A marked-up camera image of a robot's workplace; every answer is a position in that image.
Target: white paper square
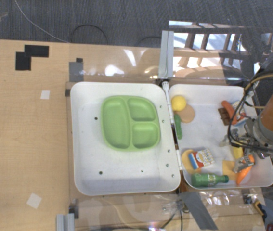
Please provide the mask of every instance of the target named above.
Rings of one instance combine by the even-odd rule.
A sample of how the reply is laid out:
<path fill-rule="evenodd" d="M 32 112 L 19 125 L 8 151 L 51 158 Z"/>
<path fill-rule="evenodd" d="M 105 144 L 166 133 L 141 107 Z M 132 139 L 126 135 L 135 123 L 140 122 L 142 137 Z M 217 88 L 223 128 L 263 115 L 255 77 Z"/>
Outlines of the white paper square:
<path fill-rule="evenodd" d="M 27 204 L 35 209 L 37 209 L 40 205 L 42 198 L 38 195 L 32 193 L 27 201 Z"/>
<path fill-rule="evenodd" d="M 50 90 L 43 90 L 41 93 L 41 99 L 50 99 Z"/>

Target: wooden table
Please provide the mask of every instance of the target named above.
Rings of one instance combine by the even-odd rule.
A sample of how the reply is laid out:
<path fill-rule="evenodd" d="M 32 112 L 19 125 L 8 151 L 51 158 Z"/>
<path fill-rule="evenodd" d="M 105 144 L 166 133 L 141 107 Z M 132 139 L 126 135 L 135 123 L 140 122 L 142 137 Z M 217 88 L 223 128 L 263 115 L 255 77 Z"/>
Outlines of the wooden table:
<path fill-rule="evenodd" d="M 15 53 L 24 45 L 49 46 L 49 57 L 32 57 L 31 71 L 15 70 Z M 137 215 L 164 223 L 158 215 L 165 202 L 151 194 L 91 198 L 80 195 L 71 177 L 65 97 L 69 62 L 84 61 L 88 81 L 105 70 L 124 72 L 129 81 L 152 82 L 157 74 L 159 49 L 0 40 L 0 231 L 55 230 L 57 214 L 67 214 L 74 197 L 80 199 L 77 230 L 90 225 L 126 222 L 140 224 Z M 43 90 L 49 99 L 41 99 Z M 41 197 L 38 208 L 27 204 L 31 194 Z M 242 203 L 240 194 L 229 205 L 207 205 L 219 230 L 264 230 L 261 216 Z M 167 230 L 179 230 L 179 216 Z M 184 230 L 198 230 L 191 214 L 183 215 Z"/>

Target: yellow ball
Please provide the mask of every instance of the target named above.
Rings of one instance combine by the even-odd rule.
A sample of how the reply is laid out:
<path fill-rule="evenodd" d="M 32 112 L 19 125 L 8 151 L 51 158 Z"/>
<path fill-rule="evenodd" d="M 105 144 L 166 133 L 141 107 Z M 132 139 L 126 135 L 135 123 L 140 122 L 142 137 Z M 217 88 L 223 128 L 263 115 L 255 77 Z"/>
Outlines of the yellow ball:
<path fill-rule="evenodd" d="M 186 107 L 186 100 L 183 96 L 175 96 L 171 99 L 173 111 L 181 111 Z"/>

